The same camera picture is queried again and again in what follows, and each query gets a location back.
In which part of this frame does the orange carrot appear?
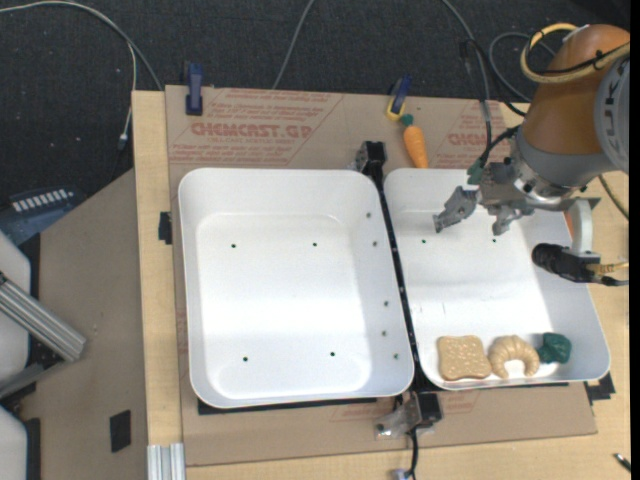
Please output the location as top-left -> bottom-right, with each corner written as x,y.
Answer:
400,113 -> 430,170

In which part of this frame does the green broccoli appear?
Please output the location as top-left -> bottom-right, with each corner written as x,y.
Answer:
537,332 -> 573,365

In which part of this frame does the thin black rod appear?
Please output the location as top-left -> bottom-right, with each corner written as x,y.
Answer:
372,170 -> 426,394

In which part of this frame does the black cylinder on white bracket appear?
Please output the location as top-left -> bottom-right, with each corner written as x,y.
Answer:
531,198 -> 602,283

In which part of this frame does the beige croissant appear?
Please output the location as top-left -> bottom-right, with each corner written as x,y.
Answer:
487,334 -> 542,380

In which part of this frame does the white plastic tray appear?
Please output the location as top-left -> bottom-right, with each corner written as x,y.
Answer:
177,167 -> 416,410
382,167 -> 612,392

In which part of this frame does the black block with thin wires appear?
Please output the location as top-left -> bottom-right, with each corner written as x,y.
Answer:
351,140 -> 389,175
374,390 -> 445,442

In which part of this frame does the brown cardboard board red print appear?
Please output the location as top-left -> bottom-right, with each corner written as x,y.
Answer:
164,84 -> 599,467

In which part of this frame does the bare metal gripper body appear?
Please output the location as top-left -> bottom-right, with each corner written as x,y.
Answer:
475,160 -> 566,216

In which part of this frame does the tan bread slice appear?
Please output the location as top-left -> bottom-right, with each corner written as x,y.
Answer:
436,335 -> 493,382

